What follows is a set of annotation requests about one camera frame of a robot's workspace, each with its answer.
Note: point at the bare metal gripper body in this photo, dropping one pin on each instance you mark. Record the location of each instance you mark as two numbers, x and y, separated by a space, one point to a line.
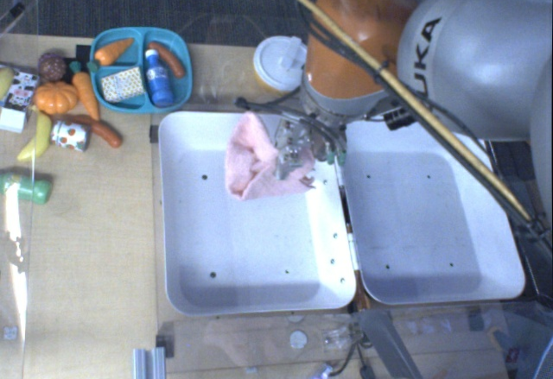
297 140

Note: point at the pink cloth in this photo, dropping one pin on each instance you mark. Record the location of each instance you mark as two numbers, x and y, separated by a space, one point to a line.
250 161

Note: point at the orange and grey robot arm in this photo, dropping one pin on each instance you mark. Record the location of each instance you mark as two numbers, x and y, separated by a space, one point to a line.
466 49

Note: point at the yellow cup with white lid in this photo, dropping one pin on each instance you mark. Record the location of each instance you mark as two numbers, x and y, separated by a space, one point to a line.
276 62

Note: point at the white plastic tray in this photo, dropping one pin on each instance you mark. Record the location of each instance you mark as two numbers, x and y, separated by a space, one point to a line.
423 230
259 248

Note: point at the brown sausage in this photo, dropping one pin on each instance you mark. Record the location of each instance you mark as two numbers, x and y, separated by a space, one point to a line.
169 60
106 133

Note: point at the blue bottle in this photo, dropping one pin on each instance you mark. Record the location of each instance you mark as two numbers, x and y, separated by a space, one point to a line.
158 81

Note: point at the blue divided plate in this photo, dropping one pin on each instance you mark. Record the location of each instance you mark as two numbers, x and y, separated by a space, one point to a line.
137 103

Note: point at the white yellow-patterned carton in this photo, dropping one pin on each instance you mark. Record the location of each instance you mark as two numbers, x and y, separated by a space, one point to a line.
122 84

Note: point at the orange carrot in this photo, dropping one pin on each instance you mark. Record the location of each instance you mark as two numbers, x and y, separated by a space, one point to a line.
113 51
87 94

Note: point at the white can with orange print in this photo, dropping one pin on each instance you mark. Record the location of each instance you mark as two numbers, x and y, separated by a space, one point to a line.
70 136

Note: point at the orange pumpkin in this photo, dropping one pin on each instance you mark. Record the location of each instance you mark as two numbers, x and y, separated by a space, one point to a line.
55 97

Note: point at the dark brown bumpy ball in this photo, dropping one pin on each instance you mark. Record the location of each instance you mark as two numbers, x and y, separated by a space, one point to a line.
51 66

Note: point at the yellow banana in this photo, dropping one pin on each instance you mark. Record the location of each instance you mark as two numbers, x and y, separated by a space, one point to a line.
40 137

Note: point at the green bottle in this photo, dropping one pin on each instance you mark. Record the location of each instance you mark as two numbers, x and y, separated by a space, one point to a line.
28 189

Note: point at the white black-patterned carton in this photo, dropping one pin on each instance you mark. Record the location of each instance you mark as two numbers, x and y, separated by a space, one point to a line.
17 96

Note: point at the yellow-green fruit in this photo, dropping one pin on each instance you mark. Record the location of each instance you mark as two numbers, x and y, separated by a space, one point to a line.
4 81

